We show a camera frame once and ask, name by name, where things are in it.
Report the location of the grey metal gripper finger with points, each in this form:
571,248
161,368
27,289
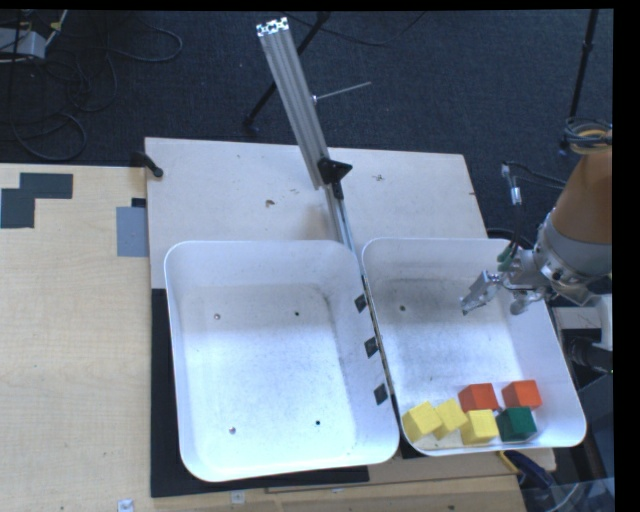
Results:
480,295
524,303

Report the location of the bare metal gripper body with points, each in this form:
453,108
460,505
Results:
527,272

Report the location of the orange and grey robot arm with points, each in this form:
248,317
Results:
587,210

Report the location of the white plastic tray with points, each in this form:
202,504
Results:
270,360
450,345

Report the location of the orange cube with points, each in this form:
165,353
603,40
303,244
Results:
478,396
522,394

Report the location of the green cube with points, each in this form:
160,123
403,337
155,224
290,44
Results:
517,425

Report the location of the yellow cube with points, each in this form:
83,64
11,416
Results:
452,415
421,421
480,427

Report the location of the pale wood board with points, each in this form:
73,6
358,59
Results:
240,200

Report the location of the black cylinder on white bracket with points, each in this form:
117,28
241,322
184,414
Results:
585,330

